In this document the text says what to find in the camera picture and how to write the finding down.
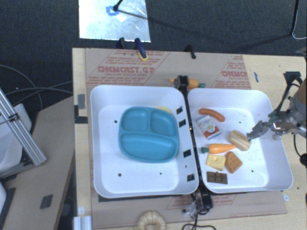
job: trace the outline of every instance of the white tray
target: white tray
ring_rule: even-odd
[[[174,159],[147,163],[129,159],[120,151],[118,131],[124,111],[133,106],[165,106],[178,127],[179,148]],[[106,198],[181,195],[199,185],[185,101],[180,91],[169,87],[101,85],[91,92],[94,186]]]
[[[207,188],[215,193],[238,193],[252,191],[284,190],[292,186],[293,177],[281,140],[273,140],[272,131],[254,139],[248,151],[238,148],[232,151],[242,160],[243,165],[233,174],[226,168],[228,184],[207,182],[207,171],[216,172],[206,165],[208,154],[200,152],[201,147],[211,143],[229,143],[228,134],[232,130],[246,134],[259,120],[267,121],[272,112],[269,98],[260,91],[225,90],[225,89],[193,89],[189,92],[189,105],[201,173]],[[224,122],[214,120],[221,134],[207,140],[196,124],[202,115],[200,108],[210,108],[225,116]]]

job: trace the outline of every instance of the toy carrot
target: toy carrot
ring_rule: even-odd
[[[198,87],[199,87],[199,83],[196,79],[189,79],[189,85],[188,85],[189,89],[195,89],[195,88],[198,88]]]
[[[225,151],[229,151],[233,148],[236,148],[233,144],[219,144],[219,143],[213,143],[210,144],[208,148],[201,148],[202,153],[209,152],[210,154],[216,154],[216,153],[222,153]]]

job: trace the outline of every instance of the aluminum rail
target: aluminum rail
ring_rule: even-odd
[[[15,112],[12,104],[9,102],[4,92],[0,88],[0,115],[4,118],[13,134],[17,137],[23,149],[29,156],[35,166],[38,166],[47,160],[42,150],[33,140],[30,132],[22,123],[19,115]]]

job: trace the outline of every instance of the wooden table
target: wooden table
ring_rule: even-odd
[[[197,53],[201,58],[205,53]],[[264,92],[270,99],[273,108],[281,100],[286,83],[283,73],[286,71],[299,71],[302,78],[306,77],[306,62],[302,57],[279,57],[279,56],[252,56],[243,55],[244,64],[248,73],[251,88]],[[86,59],[85,49],[73,49],[73,78],[74,78],[74,105],[78,105],[78,95],[86,95]],[[87,106],[79,110],[79,116],[87,116]],[[91,207],[91,188],[90,188],[90,162],[88,150],[88,125],[75,125],[76,143],[76,178],[77,178],[77,206],[78,216],[90,216]],[[283,192],[289,197],[286,202],[287,214],[257,216],[248,218],[230,218],[210,221],[199,221],[199,225],[214,225],[218,230],[266,230],[266,229],[305,229],[306,228],[306,202],[307,192],[306,168],[300,164],[293,147],[291,135],[283,136],[283,144],[290,163],[294,177],[293,186]],[[297,136],[297,146],[300,153],[306,152],[306,140]],[[169,230],[177,230],[183,223],[170,223],[167,225]],[[125,227],[118,229],[137,229],[137,227]]]
[[[47,161],[3,183],[15,188],[3,230],[58,229],[74,165],[72,97],[39,112],[33,139]],[[50,205],[41,208],[44,197]]]

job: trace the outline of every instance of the black carpet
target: black carpet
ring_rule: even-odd
[[[152,41],[146,49],[183,51],[191,44],[196,52],[295,56],[306,47],[306,40],[290,35],[295,0],[146,0],[146,6]],[[78,8],[78,0],[0,0],[0,64],[38,87],[71,81],[73,47],[115,48],[114,41],[79,38]],[[297,37],[306,36],[306,8],[307,0],[300,0]],[[0,67],[0,87],[9,93],[31,85]],[[72,91],[72,85],[62,89]],[[8,97],[15,103],[30,93]],[[68,96],[43,92],[43,107]],[[38,96],[23,103],[34,120]]]

